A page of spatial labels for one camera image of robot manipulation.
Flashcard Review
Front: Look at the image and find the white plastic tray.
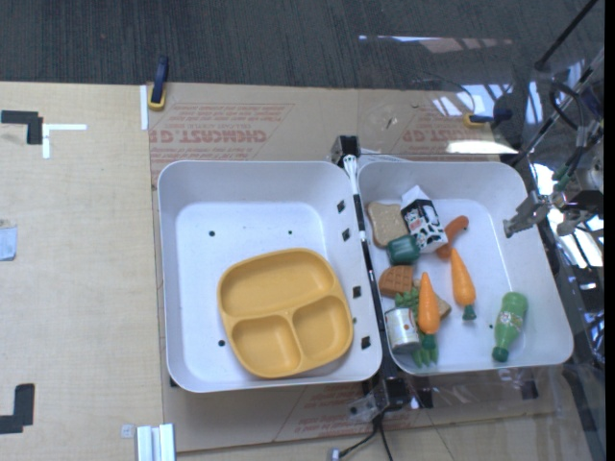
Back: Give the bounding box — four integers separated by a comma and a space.
357, 159, 576, 377
157, 159, 384, 394

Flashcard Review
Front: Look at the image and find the black block with wires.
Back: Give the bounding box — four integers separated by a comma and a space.
348, 376, 415, 423
330, 134, 362, 165

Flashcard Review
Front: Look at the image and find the green plastic bottle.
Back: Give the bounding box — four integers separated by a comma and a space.
490, 291, 529, 364

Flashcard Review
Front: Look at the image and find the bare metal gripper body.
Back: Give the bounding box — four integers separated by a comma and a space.
550, 160, 605, 214

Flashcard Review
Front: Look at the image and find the small white can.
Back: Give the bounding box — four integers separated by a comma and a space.
383, 306, 421, 354

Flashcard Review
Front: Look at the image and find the yellow divided plate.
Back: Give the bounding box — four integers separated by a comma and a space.
216, 247, 356, 380

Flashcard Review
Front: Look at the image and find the black and white milk carton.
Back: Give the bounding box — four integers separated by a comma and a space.
400, 184, 450, 255

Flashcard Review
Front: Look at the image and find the thin black and white rod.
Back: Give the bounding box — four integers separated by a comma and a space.
343, 155, 388, 378

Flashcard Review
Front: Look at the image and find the orange carrot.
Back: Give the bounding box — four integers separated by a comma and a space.
416, 271, 442, 352
449, 247, 479, 322

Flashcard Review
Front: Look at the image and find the brown waffle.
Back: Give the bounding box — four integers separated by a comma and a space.
378, 264, 416, 300

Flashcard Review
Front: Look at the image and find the green leafy vegetable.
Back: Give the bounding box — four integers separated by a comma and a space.
394, 287, 421, 310

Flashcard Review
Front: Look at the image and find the brown cardboard board red print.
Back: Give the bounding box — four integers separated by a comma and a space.
146, 82, 578, 454

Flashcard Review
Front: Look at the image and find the orange sausage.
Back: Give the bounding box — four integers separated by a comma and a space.
435, 215, 470, 260

